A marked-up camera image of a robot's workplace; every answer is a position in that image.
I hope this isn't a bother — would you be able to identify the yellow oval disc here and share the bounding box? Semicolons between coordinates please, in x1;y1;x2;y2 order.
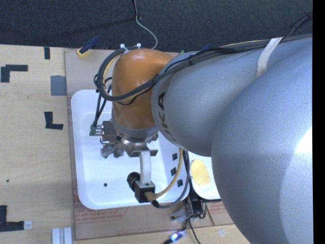
190;159;211;186

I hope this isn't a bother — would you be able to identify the white plastic tray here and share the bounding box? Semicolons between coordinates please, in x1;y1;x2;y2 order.
71;89;190;210
189;151;222;201

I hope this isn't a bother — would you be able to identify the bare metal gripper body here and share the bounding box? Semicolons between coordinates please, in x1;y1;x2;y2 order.
102;120;159;159

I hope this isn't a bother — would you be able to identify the black block with thin wires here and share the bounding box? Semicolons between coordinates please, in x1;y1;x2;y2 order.
190;198;204;216

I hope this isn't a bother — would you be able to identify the black cylinder on white bracket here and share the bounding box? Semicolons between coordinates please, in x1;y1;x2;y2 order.
126;151;156;204

